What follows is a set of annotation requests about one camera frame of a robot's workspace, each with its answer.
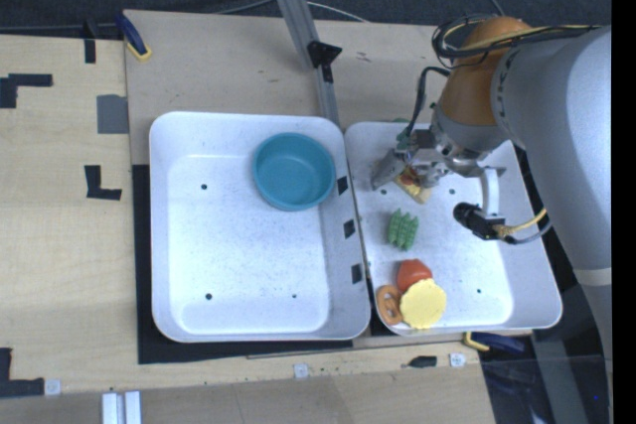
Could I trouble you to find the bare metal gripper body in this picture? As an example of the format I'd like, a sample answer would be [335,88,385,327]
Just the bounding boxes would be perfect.
[396,127,492,179]

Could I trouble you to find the toy pizza slice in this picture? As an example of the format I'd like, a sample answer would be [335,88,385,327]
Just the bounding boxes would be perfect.
[394,166,434,206]

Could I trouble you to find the green ridged toy vegetable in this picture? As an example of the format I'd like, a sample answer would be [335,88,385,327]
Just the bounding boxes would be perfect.
[387,208,420,251]

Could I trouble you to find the blue bowl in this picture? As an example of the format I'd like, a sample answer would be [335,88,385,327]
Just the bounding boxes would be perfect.
[251,131,338,213]

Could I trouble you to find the red toy tomato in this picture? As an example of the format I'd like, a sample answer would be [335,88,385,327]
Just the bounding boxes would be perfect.
[395,258,434,293]

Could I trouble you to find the white plastic tray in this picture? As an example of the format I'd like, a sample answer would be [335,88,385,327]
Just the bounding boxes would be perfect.
[148,109,373,345]
[343,119,564,339]

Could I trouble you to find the orange toy pretzel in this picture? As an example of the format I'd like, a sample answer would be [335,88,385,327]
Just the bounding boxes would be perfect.
[375,283,404,327]

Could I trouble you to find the yellow round biscuit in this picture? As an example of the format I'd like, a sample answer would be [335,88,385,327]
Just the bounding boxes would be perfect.
[398,278,448,331]

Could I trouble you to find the pale wood board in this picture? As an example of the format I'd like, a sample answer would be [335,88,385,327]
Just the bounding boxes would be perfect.
[122,8,548,361]

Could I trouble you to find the black cylinder on white bracket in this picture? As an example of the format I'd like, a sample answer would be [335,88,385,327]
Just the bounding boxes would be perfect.
[452,165,509,242]

